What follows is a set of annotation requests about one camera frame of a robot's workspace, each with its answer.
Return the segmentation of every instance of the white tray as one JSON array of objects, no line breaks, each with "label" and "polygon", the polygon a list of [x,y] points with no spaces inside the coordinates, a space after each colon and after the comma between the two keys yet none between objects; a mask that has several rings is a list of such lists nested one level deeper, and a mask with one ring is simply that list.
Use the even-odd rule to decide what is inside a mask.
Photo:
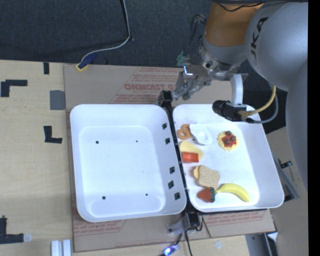
[{"label": "white tray", "polygon": [[83,104],[70,114],[76,205],[89,222],[180,213],[187,199],[167,113]]},{"label": "white tray", "polygon": [[[193,138],[187,140],[203,151],[199,163],[183,163],[190,202],[196,209],[206,213],[256,210],[275,208],[283,203],[284,192],[262,124],[231,122],[215,114],[211,104],[179,105],[173,110],[173,119],[176,131],[183,124],[201,123],[213,138],[210,145],[198,144]],[[232,151],[225,151],[217,143],[218,134],[228,130],[239,140],[239,146]],[[244,187],[250,201],[244,202],[231,193],[218,193],[213,203],[199,199],[197,193],[204,188],[193,175],[197,165],[219,171],[219,184],[236,183]]]}]

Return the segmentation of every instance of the cardboard sheet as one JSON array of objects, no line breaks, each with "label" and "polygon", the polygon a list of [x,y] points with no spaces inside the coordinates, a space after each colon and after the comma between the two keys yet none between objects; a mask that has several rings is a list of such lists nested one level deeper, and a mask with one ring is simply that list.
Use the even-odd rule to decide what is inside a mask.
[{"label": "cardboard sheet", "polygon": [[[64,87],[71,182],[73,240],[75,252],[159,243],[173,243],[177,237],[167,234],[167,226],[180,215],[127,219],[91,223],[83,220],[76,207],[70,111],[80,104],[156,104],[162,90],[174,90],[181,68],[90,65],[78,72],[73,64],[65,64]],[[230,100],[228,81],[215,81],[203,88],[188,104],[211,104]],[[173,101],[177,106],[185,101]],[[205,215],[205,228],[192,232],[191,240],[273,232],[275,226],[269,210],[228,212]]]}]

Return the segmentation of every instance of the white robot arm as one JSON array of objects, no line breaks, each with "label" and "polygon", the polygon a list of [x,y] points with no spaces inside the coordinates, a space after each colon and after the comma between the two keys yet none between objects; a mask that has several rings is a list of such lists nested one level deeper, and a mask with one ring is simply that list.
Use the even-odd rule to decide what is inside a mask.
[{"label": "white robot arm", "polygon": [[[187,100],[214,80],[230,80],[248,59],[260,76],[287,91],[289,143],[308,189],[308,1],[212,2],[198,54],[185,56],[174,98]],[[231,121],[249,120],[238,105],[220,100],[213,110]]]}]

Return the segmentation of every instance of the yellow cable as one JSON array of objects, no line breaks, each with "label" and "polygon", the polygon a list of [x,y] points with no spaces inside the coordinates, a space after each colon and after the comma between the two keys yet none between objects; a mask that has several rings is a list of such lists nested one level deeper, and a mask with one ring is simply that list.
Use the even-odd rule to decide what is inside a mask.
[{"label": "yellow cable", "polygon": [[271,97],[269,99],[269,101],[262,107],[256,109],[256,110],[251,110],[251,111],[246,111],[246,110],[242,110],[242,111],[239,111],[238,113],[244,118],[246,119],[247,117],[249,116],[252,116],[256,113],[259,113],[261,111],[264,111],[267,107],[269,107],[271,105],[271,103],[274,101],[275,99],[275,96],[276,96],[276,87],[273,85],[272,86],[272,94],[271,94]]}]

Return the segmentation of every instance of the toy banana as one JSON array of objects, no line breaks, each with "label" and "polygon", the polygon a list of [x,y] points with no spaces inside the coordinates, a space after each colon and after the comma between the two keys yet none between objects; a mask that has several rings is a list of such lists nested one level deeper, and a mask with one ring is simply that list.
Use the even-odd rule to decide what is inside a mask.
[{"label": "toy banana", "polygon": [[250,196],[248,192],[240,185],[234,183],[225,183],[222,184],[219,189],[215,191],[215,193],[232,193],[238,196],[241,200],[245,202],[250,201]]}]

